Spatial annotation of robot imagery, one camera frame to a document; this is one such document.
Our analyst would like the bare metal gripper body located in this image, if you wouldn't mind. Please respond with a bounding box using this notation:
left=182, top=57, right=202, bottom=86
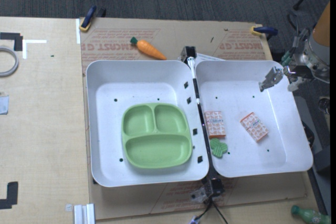
left=284, top=54, right=331, bottom=83

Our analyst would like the orange patterned carton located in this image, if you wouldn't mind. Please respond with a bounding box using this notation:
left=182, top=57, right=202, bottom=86
left=239, top=111, right=269, bottom=143
left=203, top=110, right=227, bottom=140

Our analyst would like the white paper sheet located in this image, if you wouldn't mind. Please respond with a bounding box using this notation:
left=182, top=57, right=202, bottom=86
left=195, top=52, right=227, bottom=62

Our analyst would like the thin black and white rod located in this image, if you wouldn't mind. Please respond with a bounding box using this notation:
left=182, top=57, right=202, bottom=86
left=187, top=57, right=215, bottom=179

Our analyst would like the white plastic tray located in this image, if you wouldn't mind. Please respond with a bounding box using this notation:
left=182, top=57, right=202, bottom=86
left=194, top=60, right=314, bottom=179
left=85, top=60, right=210, bottom=188

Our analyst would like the green ridged clover-shaped toy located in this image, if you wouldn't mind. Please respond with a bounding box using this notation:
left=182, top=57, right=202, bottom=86
left=209, top=137, right=228, bottom=159

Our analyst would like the brown cardboard board, red print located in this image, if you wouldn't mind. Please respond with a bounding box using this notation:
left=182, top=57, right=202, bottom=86
left=79, top=17, right=308, bottom=221

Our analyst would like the orange toy carrot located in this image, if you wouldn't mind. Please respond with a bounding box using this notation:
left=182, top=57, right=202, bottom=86
left=129, top=36, right=167, bottom=61

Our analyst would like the green divided plate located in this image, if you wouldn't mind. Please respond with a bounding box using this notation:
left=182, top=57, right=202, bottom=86
left=121, top=102, right=193, bottom=169

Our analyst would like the green plastic bottle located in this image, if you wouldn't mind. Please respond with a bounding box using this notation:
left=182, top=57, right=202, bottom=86
left=290, top=205, right=331, bottom=224

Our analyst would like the black cylinder on white bracket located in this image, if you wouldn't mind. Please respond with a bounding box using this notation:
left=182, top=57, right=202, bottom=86
left=287, top=76, right=307, bottom=92

